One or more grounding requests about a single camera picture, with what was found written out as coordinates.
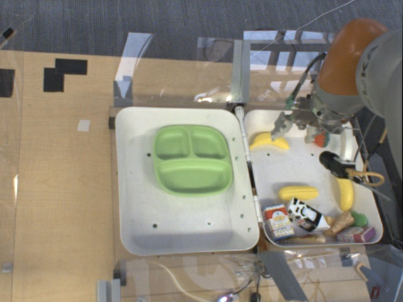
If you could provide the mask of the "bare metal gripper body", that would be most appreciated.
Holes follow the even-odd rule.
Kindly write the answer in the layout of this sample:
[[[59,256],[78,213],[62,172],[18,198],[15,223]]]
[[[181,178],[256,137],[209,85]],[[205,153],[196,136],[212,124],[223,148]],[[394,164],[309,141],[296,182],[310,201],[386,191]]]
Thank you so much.
[[[299,97],[292,105],[291,119],[299,128],[311,126],[320,131],[340,135],[346,123],[346,118],[330,110],[317,97]]]

